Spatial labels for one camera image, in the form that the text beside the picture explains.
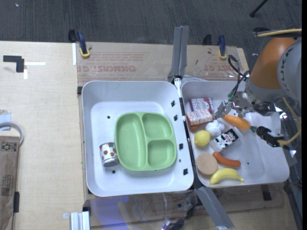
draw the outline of black pole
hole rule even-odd
[[[255,13],[267,2],[268,0],[263,0],[263,2],[252,12],[250,13],[250,17],[254,17]]]

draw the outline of wooden table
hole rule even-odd
[[[67,216],[84,204],[82,145],[77,69],[70,43],[0,42],[2,55],[22,56],[28,76],[15,63],[0,62],[0,109],[24,132],[16,191],[20,193],[14,230],[68,230]],[[18,135],[1,131],[0,135]],[[287,195],[283,206],[229,214],[236,229],[296,229]],[[127,224],[158,229],[161,222]],[[210,217],[193,217],[182,228],[215,229]],[[118,229],[105,226],[102,229]]]

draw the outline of blue and yellow clamp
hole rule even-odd
[[[219,49],[217,51],[217,56],[220,59],[226,59],[227,58],[227,55],[226,55],[226,52],[225,52],[226,43],[225,43],[225,38],[224,38],[223,35],[219,36],[219,38],[218,38],[218,45],[219,45]]]
[[[79,51],[80,51],[82,58],[89,58],[90,51],[86,47],[83,32],[81,30],[77,31],[77,36],[78,36],[78,39],[79,39],[79,42],[80,42]]]

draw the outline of brown paper bag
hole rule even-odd
[[[12,230],[19,138],[0,136],[0,230]]]

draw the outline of gray hose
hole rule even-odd
[[[20,126],[16,123],[13,123],[13,122],[5,122],[5,123],[0,124],[0,128],[6,127],[6,126],[13,127],[13,128],[18,130],[18,132],[20,134],[19,146],[21,146],[21,144],[24,141],[24,133],[23,133],[22,129],[20,128]]]

